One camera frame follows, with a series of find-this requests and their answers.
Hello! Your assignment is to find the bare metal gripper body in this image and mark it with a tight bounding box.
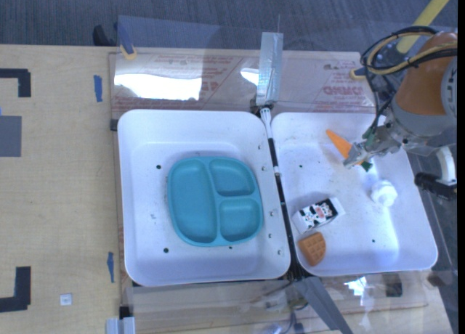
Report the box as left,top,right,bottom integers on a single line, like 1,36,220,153
350,125,404,158

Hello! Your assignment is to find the orange carrot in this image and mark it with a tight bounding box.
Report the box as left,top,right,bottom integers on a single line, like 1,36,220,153
325,129,374,173

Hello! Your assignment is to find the small white bottle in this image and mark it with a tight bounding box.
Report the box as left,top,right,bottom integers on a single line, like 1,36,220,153
370,179,397,207

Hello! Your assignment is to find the white cow print carton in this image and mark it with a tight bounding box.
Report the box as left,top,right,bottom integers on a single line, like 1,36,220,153
291,197,346,235

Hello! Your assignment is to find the thin black and white rod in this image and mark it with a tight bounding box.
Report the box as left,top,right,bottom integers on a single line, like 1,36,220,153
259,107,297,278

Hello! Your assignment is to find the white plastic tray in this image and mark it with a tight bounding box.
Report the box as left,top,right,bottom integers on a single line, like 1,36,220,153
270,112,439,278
116,109,292,288

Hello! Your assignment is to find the brown cardboard board red print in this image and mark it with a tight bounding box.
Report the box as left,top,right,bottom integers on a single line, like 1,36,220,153
108,47,430,311

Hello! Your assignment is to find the brown waffle biscuit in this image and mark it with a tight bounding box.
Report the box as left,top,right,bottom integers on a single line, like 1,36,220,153
297,231,327,267

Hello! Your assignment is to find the blue divided plate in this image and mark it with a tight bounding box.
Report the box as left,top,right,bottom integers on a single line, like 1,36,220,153
166,156,264,248

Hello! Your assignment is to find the black cylinder on white bracket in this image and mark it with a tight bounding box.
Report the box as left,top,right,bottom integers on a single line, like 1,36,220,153
415,145,458,201

